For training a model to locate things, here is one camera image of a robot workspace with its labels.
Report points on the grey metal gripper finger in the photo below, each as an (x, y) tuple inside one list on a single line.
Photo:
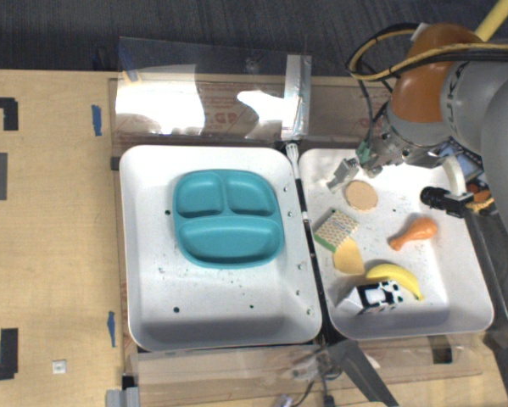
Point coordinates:
[(343, 174), (373, 171)]

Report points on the yellow banana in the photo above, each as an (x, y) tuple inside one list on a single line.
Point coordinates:
[(400, 274)]

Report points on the patterned packet with green edge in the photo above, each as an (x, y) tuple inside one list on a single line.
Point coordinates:
[(336, 227)]

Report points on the round tan biscuit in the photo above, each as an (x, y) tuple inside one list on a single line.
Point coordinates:
[(361, 195)]

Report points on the black and white milk carton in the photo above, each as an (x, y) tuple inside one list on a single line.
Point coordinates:
[(376, 297)]

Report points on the blue divided plate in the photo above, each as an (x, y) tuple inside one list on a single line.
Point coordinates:
[(230, 238)]

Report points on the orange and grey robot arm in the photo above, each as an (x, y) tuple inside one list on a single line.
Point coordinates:
[(470, 100)]

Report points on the white plastic tray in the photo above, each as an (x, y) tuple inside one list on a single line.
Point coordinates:
[(444, 278), (219, 303)]

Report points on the yellow cheese wedge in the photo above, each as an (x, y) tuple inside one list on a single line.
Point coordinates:
[(349, 259)]

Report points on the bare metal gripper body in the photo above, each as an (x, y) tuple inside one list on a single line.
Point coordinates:
[(387, 151)]

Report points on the orange chicken drumstick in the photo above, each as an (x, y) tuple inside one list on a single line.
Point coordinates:
[(419, 230)]

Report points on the black cylinder on white bracket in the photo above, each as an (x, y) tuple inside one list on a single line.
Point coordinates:
[(442, 199)]

